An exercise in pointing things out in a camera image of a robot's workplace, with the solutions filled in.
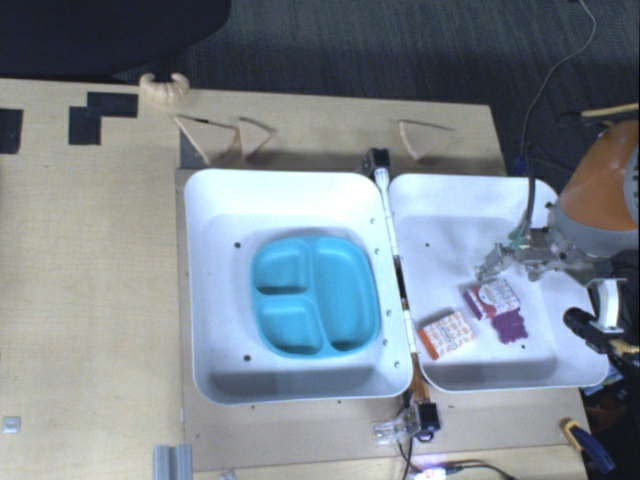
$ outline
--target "small white square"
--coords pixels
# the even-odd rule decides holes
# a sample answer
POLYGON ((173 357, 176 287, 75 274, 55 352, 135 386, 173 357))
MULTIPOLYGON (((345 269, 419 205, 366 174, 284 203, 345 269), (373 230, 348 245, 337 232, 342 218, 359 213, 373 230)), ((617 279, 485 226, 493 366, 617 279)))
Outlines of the small white square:
POLYGON ((22 418, 20 416, 5 416, 2 418, 2 432, 5 434, 15 434, 20 432, 22 418))

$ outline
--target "purple object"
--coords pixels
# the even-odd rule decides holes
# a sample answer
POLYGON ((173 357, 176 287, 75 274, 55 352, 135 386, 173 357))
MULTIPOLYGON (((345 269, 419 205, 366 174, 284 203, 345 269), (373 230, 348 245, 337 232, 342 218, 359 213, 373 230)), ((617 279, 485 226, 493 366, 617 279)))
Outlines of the purple object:
POLYGON ((498 332, 500 342, 505 345, 529 336, 519 309, 494 316, 491 319, 491 325, 498 332))

